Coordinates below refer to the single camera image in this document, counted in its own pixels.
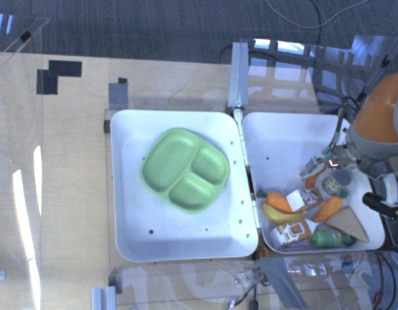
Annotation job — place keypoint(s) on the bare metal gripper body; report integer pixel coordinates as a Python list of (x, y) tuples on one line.
[(342, 158)]

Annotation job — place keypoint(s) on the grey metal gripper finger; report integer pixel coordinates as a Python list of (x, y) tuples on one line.
[(321, 162), (309, 167)]

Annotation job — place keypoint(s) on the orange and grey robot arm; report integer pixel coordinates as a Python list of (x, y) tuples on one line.
[(378, 111)]

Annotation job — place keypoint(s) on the small orange carrot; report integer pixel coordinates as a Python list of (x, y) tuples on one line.
[(312, 181)]

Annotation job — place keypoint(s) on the green can with grey lid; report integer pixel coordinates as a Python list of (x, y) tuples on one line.
[(334, 184)]

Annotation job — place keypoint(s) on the small white and brown carton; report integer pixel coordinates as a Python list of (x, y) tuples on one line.
[(304, 199)]

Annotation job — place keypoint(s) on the white plastic tray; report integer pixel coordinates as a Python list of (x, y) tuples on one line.
[(283, 140), (137, 231)]

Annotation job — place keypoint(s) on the orange carrot with green top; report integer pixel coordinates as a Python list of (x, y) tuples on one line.
[(278, 201)]

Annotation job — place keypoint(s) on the yellow banana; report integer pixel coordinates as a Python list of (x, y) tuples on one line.
[(278, 217)]

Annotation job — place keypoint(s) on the brown bread slice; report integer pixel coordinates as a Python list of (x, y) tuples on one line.
[(347, 224)]

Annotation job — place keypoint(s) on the orange and white carton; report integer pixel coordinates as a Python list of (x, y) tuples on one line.
[(292, 232)]

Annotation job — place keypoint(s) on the green bottle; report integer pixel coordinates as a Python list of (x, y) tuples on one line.
[(329, 238)]

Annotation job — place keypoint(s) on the green divided plate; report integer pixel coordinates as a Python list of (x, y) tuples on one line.
[(173, 163)]

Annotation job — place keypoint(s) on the pale wood board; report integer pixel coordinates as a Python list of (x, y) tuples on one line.
[(186, 86)]

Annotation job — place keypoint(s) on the black cylinder on white bracket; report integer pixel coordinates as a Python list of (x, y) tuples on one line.
[(378, 202)]

